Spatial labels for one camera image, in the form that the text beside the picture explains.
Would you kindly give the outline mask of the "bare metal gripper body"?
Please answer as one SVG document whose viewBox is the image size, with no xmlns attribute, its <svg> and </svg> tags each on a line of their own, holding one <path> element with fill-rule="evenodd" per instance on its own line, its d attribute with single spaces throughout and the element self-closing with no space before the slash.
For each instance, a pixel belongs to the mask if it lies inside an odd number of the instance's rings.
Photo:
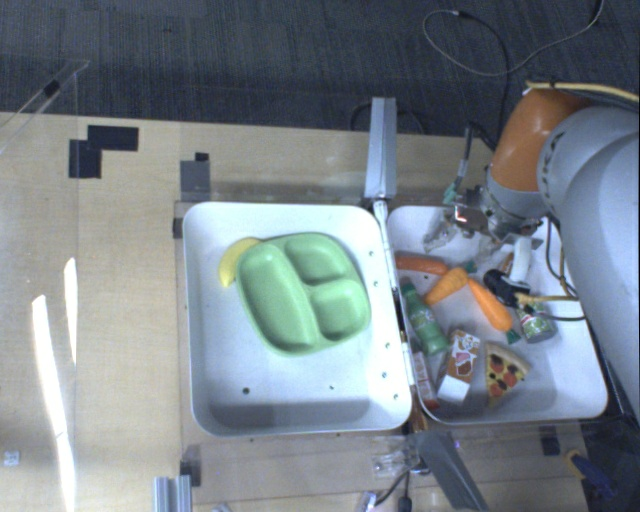
<svg viewBox="0 0 640 512">
<path fill-rule="evenodd" d="M 501 208 L 485 186 L 452 190 L 446 194 L 446 204 L 453 208 L 453 220 L 464 231 L 504 239 Z"/>
</svg>

